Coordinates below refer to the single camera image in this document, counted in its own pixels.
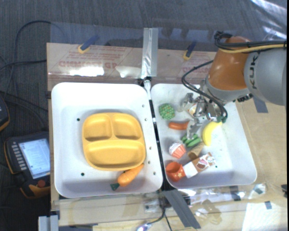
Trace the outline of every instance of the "yellow banana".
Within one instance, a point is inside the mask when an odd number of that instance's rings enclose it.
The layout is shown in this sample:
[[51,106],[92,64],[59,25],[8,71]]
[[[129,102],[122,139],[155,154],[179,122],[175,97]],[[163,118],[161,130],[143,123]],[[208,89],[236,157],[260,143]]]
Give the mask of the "yellow banana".
[[211,145],[211,134],[212,131],[218,127],[221,126],[222,122],[215,122],[211,121],[209,122],[202,131],[202,140],[205,143],[205,145],[210,146]]

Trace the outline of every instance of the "yellow plate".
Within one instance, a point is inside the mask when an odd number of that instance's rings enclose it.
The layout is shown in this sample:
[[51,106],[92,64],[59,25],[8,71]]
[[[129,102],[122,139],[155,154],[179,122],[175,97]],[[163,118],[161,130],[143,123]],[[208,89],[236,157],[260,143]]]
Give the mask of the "yellow plate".
[[82,125],[87,162],[100,170],[127,170],[145,160],[145,140],[138,120],[124,113],[99,113]]

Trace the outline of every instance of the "blue clamp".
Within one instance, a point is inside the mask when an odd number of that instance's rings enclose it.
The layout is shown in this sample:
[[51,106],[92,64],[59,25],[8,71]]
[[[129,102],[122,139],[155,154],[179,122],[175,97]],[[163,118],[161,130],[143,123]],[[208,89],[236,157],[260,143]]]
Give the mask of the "blue clamp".
[[82,45],[78,46],[78,52],[80,54],[83,54],[87,52],[90,49],[90,45],[95,44],[95,42],[99,39],[100,37],[98,35],[94,35],[93,37],[89,38],[86,42],[84,42]]
[[193,41],[188,47],[187,50],[184,52],[183,58],[185,60],[189,60],[192,56],[192,52],[194,47],[196,46],[196,41]]

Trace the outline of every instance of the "screen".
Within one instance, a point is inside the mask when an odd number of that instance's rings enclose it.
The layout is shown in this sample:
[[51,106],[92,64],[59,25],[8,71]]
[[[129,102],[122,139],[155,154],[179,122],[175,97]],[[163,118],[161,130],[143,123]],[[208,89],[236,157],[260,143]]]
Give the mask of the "screen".
[[50,172],[50,152],[47,139],[19,143],[33,179]]

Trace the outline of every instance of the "dark gray floor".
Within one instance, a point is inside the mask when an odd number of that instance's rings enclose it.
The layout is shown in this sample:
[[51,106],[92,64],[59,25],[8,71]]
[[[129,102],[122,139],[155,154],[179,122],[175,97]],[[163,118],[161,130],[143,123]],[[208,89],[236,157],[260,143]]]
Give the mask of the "dark gray floor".
[[[16,38],[22,26],[36,20],[43,22],[28,24]],[[64,28],[66,38],[59,37],[59,29],[48,22],[56,22]],[[84,31],[77,32],[79,37],[72,33],[72,28],[79,25],[131,28],[140,32],[144,27],[159,27],[160,48],[184,50],[194,37],[198,41],[197,50],[216,51],[213,33],[217,30],[258,41],[269,31],[274,32],[276,38],[286,38],[287,0],[0,0],[0,55],[8,63],[46,59],[47,42],[77,43],[80,40],[81,43]],[[126,31],[115,37],[110,35],[109,43],[142,46],[141,39],[128,35]],[[9,83],[10,73],[11,68],[0,71],[0,90],[7,90],[41,108],[10,95],[6,100],[33,109],[44,124],[22,106],[8,103],[11,122],[0,134],[0,162],[3,164],[0,165],[0,207],[6,207],[0,208],[0,231],[37,231],[38,216],[48,214],[49,198],[28,200],[17,188],[6,189],[14,182],[5,168],[2,141],[47,127],[46,63],[15,65]]]

